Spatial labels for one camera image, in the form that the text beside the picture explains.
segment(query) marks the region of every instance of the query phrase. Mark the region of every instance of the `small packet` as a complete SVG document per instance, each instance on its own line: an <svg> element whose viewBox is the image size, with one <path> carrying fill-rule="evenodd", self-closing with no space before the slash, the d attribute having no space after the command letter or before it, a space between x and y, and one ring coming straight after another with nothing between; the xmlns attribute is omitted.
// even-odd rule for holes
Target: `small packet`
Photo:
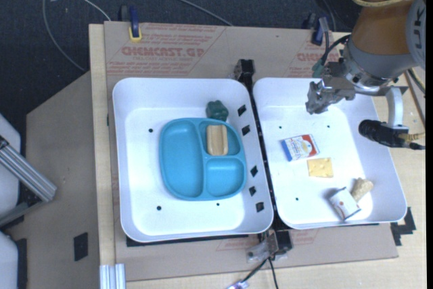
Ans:
<svg viewBox="0 0 433 289"><path fill-rule="evenodd" d="M281 141L289 161L308 158L319 153L312 135L299 135Z"/></svg>

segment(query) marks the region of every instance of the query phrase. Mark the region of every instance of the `blue clamp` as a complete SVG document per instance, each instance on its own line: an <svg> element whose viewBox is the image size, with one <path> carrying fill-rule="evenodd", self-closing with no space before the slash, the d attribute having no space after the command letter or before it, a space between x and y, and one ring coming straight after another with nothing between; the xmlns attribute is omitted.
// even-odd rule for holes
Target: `blue clamp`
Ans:
<svg viewBox="0 0 433 289"><path fill-rule="evenodd" d="M135 6L129 7L129 15L131 18L131 26L129 27L129 38L132 42L139 43L142 36L140 23L138 21L137 9L135 9Z"/></svg>

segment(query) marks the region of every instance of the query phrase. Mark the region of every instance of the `yellow sticky note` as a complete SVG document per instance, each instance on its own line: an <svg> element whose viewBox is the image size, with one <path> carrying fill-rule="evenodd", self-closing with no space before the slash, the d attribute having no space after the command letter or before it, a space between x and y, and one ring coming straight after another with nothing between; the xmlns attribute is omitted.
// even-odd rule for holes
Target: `yellow sticky note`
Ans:
<svg viewBox="0 0 433 289"><path fill-rule="evenodd" d="M331 158L307 160L309 175L311 177L333 177Z"/></svg>

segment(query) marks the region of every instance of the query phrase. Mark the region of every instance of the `blue divided dish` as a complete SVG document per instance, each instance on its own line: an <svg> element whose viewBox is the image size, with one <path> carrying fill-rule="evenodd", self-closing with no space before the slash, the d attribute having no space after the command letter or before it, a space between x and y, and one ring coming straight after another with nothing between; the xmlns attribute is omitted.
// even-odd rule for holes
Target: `blue divided dish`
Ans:
<svg viewBox="0 0 433 289"><path fill-rule="evenodd" d="M208 125L225 125L229 152L211 156L206 151ZM160 168L166 188L184 200L217 200L240 192L246 182L244 147L228 123L210 118L180 118L160 134Z"/></svg>

